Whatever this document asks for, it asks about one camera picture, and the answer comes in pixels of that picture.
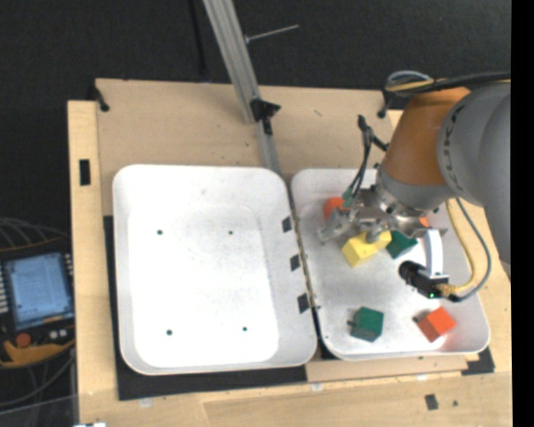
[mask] toy block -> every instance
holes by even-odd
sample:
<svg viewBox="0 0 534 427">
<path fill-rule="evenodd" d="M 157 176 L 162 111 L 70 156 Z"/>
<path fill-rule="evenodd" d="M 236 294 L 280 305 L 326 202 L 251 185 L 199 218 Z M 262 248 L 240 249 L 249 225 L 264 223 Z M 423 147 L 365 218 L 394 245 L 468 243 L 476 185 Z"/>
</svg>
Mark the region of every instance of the toy block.
<svg viewBox="0 0 534 427">
<path fill-rule="evenodd" d="M 350 335 L 367 342 L 373 342 L 382 334 L 383 323 L 384 313 L 362 307 L 356 311 L 353 320 L 349 321 L 349 325 L 352 326 Z"/>
<path fill-rule="evenodd" d="M 392 242 L 385 248 L 390 256 L 395 259 L 402 256 L 417 245 L 416 238 L 406 238 L 399 231 L 392 231 Z"/>
<path fill-rule="evenodd" d="M 434 342 L 455 327 L 457 323 L 443 307 L 440 307 L 425 315 L 417 322 L 417 325 L 427 340 Z"/>
<path fill-rule="evenodd" d="M 390 231 L 382 232 L 377 241 L 371 244 L 366 242 L 367 234 L 367 232 L 362 232 L 358 236 L 350 238 L 342 247 L 342 253 L 352 267 L 358 266 L 361 262 L 377 253 L 378 250 L 383 250 L 392 241 Z"/>
<path fill-rule="evenodd" d="M 344 200 L 341 197 L 330 197 L 327 202 L 324 203 L 322 213 L 324 213 L 324 219 L 328 220 L 328 217 L 338 207 L 340 210 L 347 210 L 343 207 Z"/>
</svg>

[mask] green block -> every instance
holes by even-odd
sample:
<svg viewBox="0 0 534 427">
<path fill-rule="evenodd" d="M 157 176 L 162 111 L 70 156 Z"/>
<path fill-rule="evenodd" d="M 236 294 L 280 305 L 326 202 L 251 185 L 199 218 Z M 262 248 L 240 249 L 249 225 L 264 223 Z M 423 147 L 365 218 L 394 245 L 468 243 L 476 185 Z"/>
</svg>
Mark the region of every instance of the green block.
<svg viewBox="0 0 534 427">
<path fill-rule="evenodd" d="M 382 334 L 383 323 L 384 313 L 362 307 L 354 314 L 354 319 L 350 323 L 352 326 L 350 335 L 368 342 L 373 342 Z"/>
<path fill-rule="evenodd" d="M 413 246 L 417 245 L 416 238 L 406 238 L 399 231 L 392 231 L 392 242 L 385 248 L 390 256 L 395 259 L 407 253 Z"/>
</svg>

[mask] black floor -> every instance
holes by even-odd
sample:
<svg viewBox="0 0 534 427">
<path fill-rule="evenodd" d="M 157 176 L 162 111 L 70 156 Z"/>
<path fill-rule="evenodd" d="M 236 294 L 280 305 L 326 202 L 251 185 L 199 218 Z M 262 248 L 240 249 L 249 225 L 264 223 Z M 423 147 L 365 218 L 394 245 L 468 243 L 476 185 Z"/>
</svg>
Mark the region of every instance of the black floor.
<svg viewBox="0 0 534 427">
<path fill-rule="evenodd" d="M 0 0 L 1 216 L 69 230 L 65 107 L 96 77 L 228 81 L 194 0 L 204 64 L 198 56 L 189 1 Z M 249 36 L 300 25 L 250 45 L 262 85 L 378 89 L 399 69 L 511 68 L 512 0 L 234 3 Z"/>
</svg>

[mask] white tray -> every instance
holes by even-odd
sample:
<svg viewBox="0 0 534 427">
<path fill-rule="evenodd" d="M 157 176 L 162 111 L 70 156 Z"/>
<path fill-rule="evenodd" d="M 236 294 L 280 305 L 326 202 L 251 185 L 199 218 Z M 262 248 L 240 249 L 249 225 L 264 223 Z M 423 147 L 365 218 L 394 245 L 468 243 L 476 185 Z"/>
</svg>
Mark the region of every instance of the white tray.
<svg viewBox="0 0 534 427">
<path fill-rule="evenodd" d="M 349 169 L 308 169 L 292 180 L 298 231 L 325 345 L 337 357 L 346 360 L 466 354 L 483 350 L 489 342 L 490 331 L 478 296 L 461 303 L 426 299 L 398 275 L 403 261 L 412 260 L 425 266 L 422 239 L 419 239 L 419 246 L 395 260 L 383 250 L 355 269 L 348 264 L 341 248 L 359 231 L 352 230 L 324 245 L 320 243 L 317 230 L 324 226 L 325 201 L 340 197 L 355 174 L 355 170 Z M 362 187 L 368 188 L 375 178 L 376 171 L 367 170 Z M 435 228 L 449 229 L 441 239 L 444 269 L 450 274 L 451 283 L 465 283 L 470 272 L 445 207 L 432 213 L 428 221 Z M 456 320 L 457 326 L 447 335 L 429 342 L 413 318 L 440 305 Z M 384 313 L 383 332 L 374 342 L 350 336 L 348 321 L 362 306 Z"/>
<path fill-rule="evenodd" d="M 130 165 L 114 179 L 113 206 L 119 338 L 132 369 L 220 372 L 312 357 L 317 336 L 298 301 L 307 287 L 278 175 Z"/>
</svg>

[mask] wooden table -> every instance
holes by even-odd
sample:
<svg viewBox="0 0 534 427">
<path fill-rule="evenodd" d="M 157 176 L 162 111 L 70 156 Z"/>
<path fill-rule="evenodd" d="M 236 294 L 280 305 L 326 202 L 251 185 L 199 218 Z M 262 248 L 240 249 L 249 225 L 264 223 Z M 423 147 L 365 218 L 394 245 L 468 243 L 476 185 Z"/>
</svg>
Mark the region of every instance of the wooden table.
<svg viewBox="0 0 534 427">
<path fill-rule="evenodd" d="M 480 292 L 491 330 L 494 372 L 463 375 L 479 355 L 360 363 L 315 356 L 306 366 L 307 383 L 119 400 L 102 227 L 102 216 L 110 214 L 109 186 L 118 164 L 147 161 L 142 155 L 146 144 L 148 161 L 159 163 L 261 165 L 262 160 L 255 130 L 243 123 L 231 85 L 98 80 L 97 87 L 109 106 L 117 104 L 109 113 L 102 114 L 93 101 L 68 103 L 80 422 L 103 421 L 110 427 L 512 425 L 510 282 L 498 264 L 484 213 L 472 205 L 468 210 L 497 262 Z M 358 167 L 357 114 L 368 113 L 368 122 L 385 141 L 400 115 L 391 111 L 391 120 L 376 121 L 375 109 L 381 104 L 377 91 L 264 86 L 262 94 L 282 105 L 273 124 L 287 180 L 305 167 Z M 135 125 L 143 130 L 135 130 Z M 383 125 L 389 127 L 385 134 Z M 177 134 L 176 142 L 161 142 L 154 134 L 178 128 L 191 143 L 178 141 Z M 128 140 L 132 134 L 134 144 Z M 170 144 L 175 150 L 163 150 Z M 142 154 L 137 153 L 139 147 L 144 147 Z M 89 181 L 82 175 L 86 166 Z M 456 227 L 482 273 L 481 245 L 465 220 L 457 219 Z M 436 409 L 428 407 L 426 396 L 434 396 Z"/>
</svg>

